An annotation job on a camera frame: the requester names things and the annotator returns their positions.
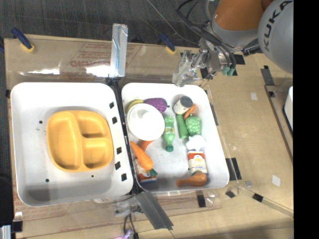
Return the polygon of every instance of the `toy carrot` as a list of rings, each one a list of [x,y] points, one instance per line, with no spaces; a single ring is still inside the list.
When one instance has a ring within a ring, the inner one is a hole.
[[[194,113],[195,109],[196,109],[196,104],[193,104],[184,114],[184,120],[187,119],[190,114]]]
[[[152,141],[142,140],[142,141],[140,142],[139,146],[140,146],[140,148],[141,148],[143,151],[145,151],[146,148],[148,147],[148,145],[149,145],[151,142],[153,142],[153,141],[154,141],[154,140],[152,140]]]
[[[145,151],[143,151],[138,145],[136,145],[136,143],[134,143],[133,141],[130,141],[130,144],[136,157],[138,158],[140,162],[141,167],[146,170],[149,170],[151,173],[151,176],[156,176],[157,173],[153,169],[154,164],[152,159],[145,153]]]

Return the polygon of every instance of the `yellow plate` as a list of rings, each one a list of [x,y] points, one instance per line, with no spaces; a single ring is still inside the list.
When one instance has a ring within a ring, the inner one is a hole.
[[[53,114],[47,124],[47,143],[53,164],[66,172],[83,172],[107,166],[113,142],[107,121],[89,111]]]

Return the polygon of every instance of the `dark floor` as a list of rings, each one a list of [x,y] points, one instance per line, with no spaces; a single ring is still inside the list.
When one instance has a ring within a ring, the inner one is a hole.
[[[111,40],[113,23],[126,24],[130,42],[158,44],[168,35],[176,46],[198,47],[195,35],[175,10],[186,0],[0,0],[0,35],[12,38],[15,26],[24,33]],[[190,20],[204,25],[219,0],[201,1]],[[0,54],[0,227],[11,219],[12,199],[4,56]]]

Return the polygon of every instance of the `sauce bottle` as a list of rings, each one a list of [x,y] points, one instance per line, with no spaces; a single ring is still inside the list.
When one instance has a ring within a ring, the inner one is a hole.
[[[165,130],[164,141],[166,143],[165,150],[172,152],[174,150],[173,141],[175,139],[174,118],[172,116],[164,116]]]

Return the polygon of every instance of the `small can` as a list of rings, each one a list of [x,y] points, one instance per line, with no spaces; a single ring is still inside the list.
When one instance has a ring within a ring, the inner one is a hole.
[[[191,150],[187,153],[187,158],[189,170],[192,175],[198,172],[207,174],[204,152]]]
[[[188,111],[189,108],[191,108],[192,105],[193,105],[193,101],[190,97],[182,96],[173,106],[173,111],[176,114],[183,115],[185,112]]]

